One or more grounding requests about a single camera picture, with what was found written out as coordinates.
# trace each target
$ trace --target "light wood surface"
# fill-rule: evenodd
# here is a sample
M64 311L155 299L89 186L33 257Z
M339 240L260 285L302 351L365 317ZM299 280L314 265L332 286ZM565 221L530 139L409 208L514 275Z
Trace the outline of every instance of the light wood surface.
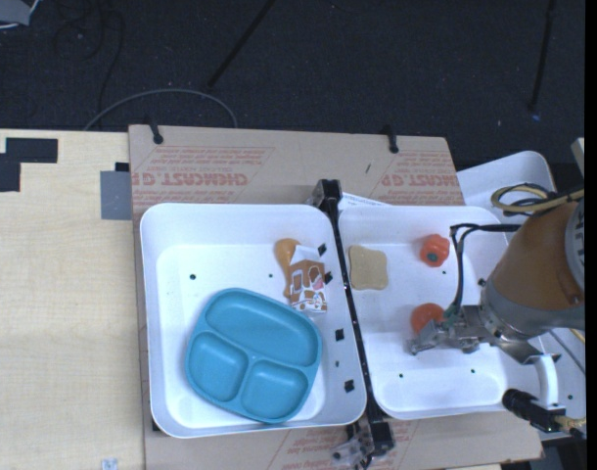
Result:
M0 469L144 468L131 221L101 219L100 171L126 133L59 139L0 193Z

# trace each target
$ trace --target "orange object with hole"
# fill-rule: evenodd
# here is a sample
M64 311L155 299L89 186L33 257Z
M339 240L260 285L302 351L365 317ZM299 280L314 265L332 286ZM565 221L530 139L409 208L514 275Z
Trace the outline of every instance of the orange object with hole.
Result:
M420 250L420 258L429 266L438 267L448 258L450 240L437 233L427 237Z
M444 320L444 308L436 303L424 303L418 305L412 311L409 320L412 324L412 329L418 334L430 320L442 322Z

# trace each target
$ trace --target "blue plate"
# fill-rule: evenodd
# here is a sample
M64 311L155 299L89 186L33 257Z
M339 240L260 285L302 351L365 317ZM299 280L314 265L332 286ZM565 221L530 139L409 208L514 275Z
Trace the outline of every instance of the blue plate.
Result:
M185 372L204 399L264 423L295 416L313 386L322 338L295 309L245 289L207 303L190 337Z

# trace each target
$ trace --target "red round object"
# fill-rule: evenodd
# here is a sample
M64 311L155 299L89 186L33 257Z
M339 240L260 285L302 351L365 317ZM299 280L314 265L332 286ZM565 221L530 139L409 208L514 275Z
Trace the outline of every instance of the red round object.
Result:
M410 322L416 334L420 333L430 320L442 322L444 320L444 308L435 303L423 303L416 306L412 311Z

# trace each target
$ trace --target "beige sponge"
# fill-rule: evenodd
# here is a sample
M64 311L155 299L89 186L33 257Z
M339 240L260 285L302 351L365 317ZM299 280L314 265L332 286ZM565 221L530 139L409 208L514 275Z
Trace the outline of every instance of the beige sponge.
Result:
M350 246L348 258L353 289L384 289L388 286L385 253L362 246Z

